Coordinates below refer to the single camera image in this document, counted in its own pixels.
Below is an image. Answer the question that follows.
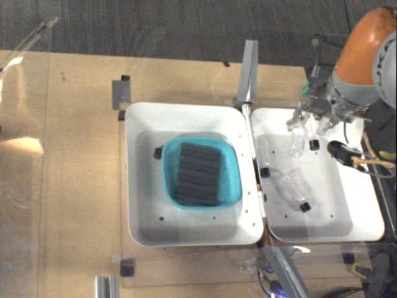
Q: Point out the teal square bowl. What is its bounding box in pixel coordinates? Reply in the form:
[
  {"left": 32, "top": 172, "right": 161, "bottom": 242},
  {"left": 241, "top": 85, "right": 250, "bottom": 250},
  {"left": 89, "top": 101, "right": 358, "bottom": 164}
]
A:
[{"left": 161, "top": 135, "right": 243, "bottom": 211}]

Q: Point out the black cylinder on white bracket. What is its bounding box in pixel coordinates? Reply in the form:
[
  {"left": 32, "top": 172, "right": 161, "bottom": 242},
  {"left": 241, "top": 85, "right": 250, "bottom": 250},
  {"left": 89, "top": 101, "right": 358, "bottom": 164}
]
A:
[{"left": 326, "top": 139, "right": 364, "bottom": 168}]

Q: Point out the dark grey ribbed foam block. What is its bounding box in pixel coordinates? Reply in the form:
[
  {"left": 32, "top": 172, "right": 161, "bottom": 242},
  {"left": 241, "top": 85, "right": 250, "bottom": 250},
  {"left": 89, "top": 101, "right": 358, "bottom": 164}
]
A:
[{"left": 173, "top": 142, "right": 223, "bottom": 206}]

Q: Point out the clear plastic bottle black cap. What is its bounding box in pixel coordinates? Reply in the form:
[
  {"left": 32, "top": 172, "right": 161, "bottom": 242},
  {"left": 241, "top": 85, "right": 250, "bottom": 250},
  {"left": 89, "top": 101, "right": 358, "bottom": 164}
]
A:
[
  {"left": 256, "top": 134, "right": 272, "bottom": 178},
  {"left": 277, "top": 169, "right": 312, "bottom": 214},
  {"left": 289, "top": 125, "right": 321, "bottom": 159}
]

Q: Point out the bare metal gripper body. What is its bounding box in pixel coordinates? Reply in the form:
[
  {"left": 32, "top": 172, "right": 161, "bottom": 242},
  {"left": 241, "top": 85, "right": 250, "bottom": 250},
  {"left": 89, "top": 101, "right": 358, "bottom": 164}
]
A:
[{"left": 301, "top": 81, "right": 370, "bottom": 124}]

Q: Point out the white plastic tray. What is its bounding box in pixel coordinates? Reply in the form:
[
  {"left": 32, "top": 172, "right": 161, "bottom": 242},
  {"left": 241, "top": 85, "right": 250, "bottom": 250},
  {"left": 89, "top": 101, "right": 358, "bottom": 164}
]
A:
[
  {"left": 249, "top": 107, "right": 386, "bottom": 243},
  {"left": 124, "top": 101, "right": 265, "bottom": 248}
]

